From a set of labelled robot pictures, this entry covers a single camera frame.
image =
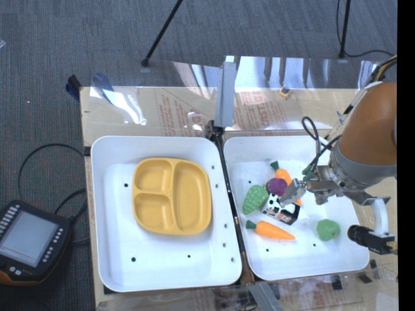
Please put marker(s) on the orange carrot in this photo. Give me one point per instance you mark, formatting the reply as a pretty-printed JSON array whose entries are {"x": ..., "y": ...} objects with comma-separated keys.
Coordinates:
[
  {"x": 282, "y": 174},
  {"x": 274, "y": 231}
]

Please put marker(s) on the yellow divided plate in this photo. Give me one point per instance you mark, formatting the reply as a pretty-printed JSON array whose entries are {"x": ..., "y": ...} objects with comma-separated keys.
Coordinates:
[{"x": 191, "y": 196}]

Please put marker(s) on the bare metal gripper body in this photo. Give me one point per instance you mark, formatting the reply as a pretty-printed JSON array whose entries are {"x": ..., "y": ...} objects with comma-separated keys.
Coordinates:
[{"x": 325, "y": 181}]

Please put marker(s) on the green grapes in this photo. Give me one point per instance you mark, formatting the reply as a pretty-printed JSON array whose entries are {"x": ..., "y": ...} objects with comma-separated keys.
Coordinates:
[{"x": 254, "y": 199}]

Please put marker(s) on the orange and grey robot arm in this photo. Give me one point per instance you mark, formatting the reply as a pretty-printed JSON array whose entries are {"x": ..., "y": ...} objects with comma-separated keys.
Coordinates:
[{"x": 369, "y": 125}]

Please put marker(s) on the black cylinder on white bracket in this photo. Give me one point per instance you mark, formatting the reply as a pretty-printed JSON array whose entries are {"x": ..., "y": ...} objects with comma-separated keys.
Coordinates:
[{"x": 373, "y": 236}]

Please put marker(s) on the brown cardboard board red print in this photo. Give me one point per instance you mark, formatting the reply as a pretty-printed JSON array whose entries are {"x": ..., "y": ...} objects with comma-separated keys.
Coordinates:
[{"x": 181, "y": 112}]

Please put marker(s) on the black and white carton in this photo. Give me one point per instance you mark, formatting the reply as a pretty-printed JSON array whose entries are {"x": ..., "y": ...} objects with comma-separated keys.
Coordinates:
[{"x": 275, "y": 207}]

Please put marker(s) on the black stand leg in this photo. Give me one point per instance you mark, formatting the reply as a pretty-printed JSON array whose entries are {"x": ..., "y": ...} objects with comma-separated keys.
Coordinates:
[
  {"x": 166, "y": 26},
  {"x": 345, "y": 21}
]

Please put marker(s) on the white plastic tray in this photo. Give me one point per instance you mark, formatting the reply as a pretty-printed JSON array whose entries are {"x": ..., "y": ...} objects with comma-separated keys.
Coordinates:
[
  {"x": 162, "y": 264},
  {"x": 291, "y": 261}
]

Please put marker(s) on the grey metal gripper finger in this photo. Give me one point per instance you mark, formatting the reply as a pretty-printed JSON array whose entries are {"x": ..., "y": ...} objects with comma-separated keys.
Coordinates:
[
  {"x": 321, "y": 199},
  {"x": 291, "y": 191}
]

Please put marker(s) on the purple grapes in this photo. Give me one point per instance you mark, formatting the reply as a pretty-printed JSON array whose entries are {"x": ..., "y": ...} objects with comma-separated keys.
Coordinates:
[{"x": 276, "y": 186}]

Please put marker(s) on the green pepper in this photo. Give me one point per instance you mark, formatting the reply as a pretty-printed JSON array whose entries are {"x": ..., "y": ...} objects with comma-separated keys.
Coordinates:
[{"x": 327, "y": 230}]

